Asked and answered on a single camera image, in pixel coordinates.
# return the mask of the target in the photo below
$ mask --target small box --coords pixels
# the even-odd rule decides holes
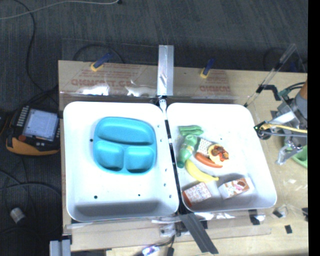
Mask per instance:
[[[249,177],[243,177],[226,182],[218,187],[223,199],[232,198],[243,192],[254,190],[255,187]]]
[[[212,195],[204,182],[192,186],[182,192],[185,203],[191,207],[193,204],[200,203]]]

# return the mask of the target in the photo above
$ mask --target food package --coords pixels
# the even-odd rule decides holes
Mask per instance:
[[[204,182],[194,185],[182,192],[185,203],[191,207],[196,203],[200,203],[212,195]]]
[[[232,198],[246,191],[255,189],[251,178],[243,177],[236,180],[226,182],[218,187],[223,199]]]
[[[213,143],[209,140],[206,140],[204,138],[200,138],[200,142],[199,142],[199,146],[197,149],[197,152],[201,153],[202,155],[204,155],[205,157],[209,157],[208,154],[208,148],[213,145]]]

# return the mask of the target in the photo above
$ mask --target toy sausage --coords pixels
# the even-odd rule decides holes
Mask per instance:
[[[197,152],[195,153],[195,159],[197,159],[200,163],[209,166],[209,167],[214,167],[214,168],[221,168],[222,165],[214,163],[210,158],[205,157],[201,153]]]

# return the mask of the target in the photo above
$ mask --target green object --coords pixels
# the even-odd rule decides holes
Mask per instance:
[[[201,126],[199,125],[187,125],[187,126],[179,126],[179,131],[194,131],[194,130],[201,130]]]
[[[201,134],[203,134],[204,133],[204,131],[203,130],[182,130],[182,131],[180,131],[180,134],[182,135],[182,136],[187,136],[187,135],[197,135],[197,136],[199,136],[199,135],[201,135]]]
[[[308,145],[305,145],[301,152],[295,154],[291,158],[305,168],[308,168]]]
[[[197,142],[197,136],[192,134],[189,134],[184,138],[184,142],[180,147],[177,157],[176,165],[178,166],[178,168],[183,168],[185,166],[185,162],[191,157]]]

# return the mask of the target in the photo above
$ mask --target blue clamp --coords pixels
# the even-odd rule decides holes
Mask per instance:
[[[104,63],[108,62],[112,58],[112,56],[113,55],[110,52],[108,52],[103,57],[98,59],[96,62],[92,63],[90,66],[92,71],[97,72],[104,66]]]
[[[207,78],[208,77],[209,71],[212,68],[212,66],[214,65],[214,63],[215,63],[215,59],[214,58],[209,59],[209,61],[206,64],[206,66],[201,70],[200,76],[202,78]]]

